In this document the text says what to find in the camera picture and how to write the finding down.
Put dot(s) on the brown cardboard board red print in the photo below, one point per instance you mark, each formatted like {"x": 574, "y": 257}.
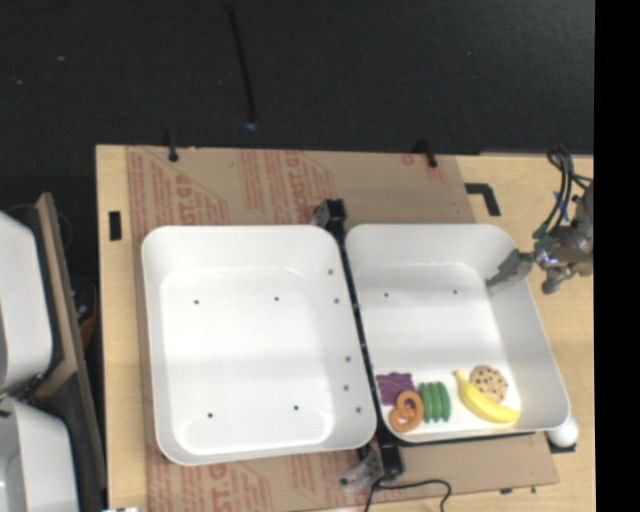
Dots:
{"x": 280, "y": 185}

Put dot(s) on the purple toy grapes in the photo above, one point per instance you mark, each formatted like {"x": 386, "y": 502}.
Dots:
{"x": 392, "y": 385}

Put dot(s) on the orange toy pretzel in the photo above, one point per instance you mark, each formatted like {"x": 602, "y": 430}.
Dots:
{"x": 400, "y": 422}

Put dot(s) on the yellow banana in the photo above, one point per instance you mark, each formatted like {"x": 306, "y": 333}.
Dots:
{"x": 482, "y": 406}

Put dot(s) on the white egg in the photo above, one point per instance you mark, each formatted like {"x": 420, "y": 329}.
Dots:
{"x": 562, "y": 433}

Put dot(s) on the white plastic tray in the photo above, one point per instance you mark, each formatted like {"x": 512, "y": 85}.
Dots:
{"x": 430, "y": 330}
{"x": 250, "y": 340}

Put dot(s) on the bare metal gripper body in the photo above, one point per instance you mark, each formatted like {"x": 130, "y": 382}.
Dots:
{"x": 575, "y": 247}

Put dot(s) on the brown chocolate chip biscuit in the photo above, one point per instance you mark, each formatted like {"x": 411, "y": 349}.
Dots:
{"x": 492, "y": 382}

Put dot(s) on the green toy pea pods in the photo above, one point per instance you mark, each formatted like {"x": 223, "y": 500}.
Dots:
{"x": 434, "y": 402}

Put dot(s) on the thin black rod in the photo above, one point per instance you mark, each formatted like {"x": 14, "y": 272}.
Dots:
{"x": 356, "y": 310}

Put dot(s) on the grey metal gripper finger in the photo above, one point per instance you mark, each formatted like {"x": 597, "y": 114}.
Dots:
{"x": 552, "y": 282}
{"x": 510, "y": 270}

